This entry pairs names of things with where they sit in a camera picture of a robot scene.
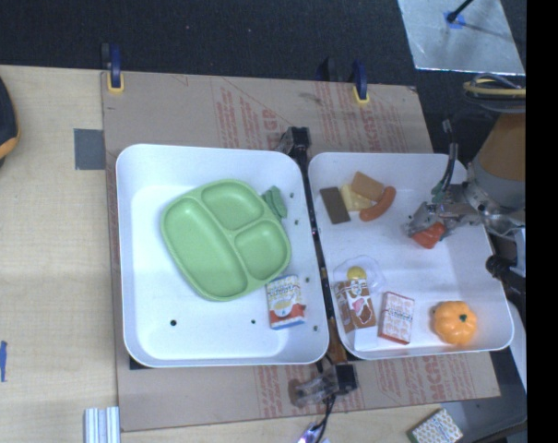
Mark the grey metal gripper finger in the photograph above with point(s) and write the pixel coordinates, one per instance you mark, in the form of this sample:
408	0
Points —
449	230
420	217

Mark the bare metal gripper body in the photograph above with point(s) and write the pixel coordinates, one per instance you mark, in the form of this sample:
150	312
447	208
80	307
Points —
463	208

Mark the orange carrot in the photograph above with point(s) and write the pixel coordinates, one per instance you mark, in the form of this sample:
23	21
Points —
428	237

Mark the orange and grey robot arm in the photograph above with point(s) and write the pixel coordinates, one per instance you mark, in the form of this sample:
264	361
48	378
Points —
502	155

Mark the orange sausage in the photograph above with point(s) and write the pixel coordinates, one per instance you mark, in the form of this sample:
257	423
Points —
379	205

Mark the white plastic tray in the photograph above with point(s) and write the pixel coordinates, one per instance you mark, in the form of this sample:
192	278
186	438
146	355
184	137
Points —
214	335
421	275

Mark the brown bread slice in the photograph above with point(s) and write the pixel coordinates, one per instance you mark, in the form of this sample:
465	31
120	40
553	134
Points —
367	185

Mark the yellow cheese wedge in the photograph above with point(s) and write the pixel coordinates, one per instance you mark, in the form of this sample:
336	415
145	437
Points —
352	200

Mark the white fried egg yellow yolk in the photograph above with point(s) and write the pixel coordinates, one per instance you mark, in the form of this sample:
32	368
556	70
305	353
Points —
357	272

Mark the brown chocolate bar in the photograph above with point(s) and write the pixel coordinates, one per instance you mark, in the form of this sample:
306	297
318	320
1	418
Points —
335	206

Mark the orange pumpkin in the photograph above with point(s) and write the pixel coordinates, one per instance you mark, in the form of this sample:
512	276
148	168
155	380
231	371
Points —
454	323

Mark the orange and white carton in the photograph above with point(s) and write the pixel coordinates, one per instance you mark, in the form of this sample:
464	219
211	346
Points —
396	319

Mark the brown and white carton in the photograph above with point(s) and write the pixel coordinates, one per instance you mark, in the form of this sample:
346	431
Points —
357	312

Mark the green pea pod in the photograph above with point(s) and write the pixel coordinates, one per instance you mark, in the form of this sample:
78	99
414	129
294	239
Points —
276	201

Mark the yellow patterned green packet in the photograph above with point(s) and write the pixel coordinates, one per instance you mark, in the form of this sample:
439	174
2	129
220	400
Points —
437	429

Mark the green divided plate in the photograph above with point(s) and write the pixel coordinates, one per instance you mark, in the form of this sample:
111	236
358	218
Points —
214	243

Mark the brown cardboard board red print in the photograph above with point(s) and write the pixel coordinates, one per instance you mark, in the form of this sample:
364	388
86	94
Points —
168	109

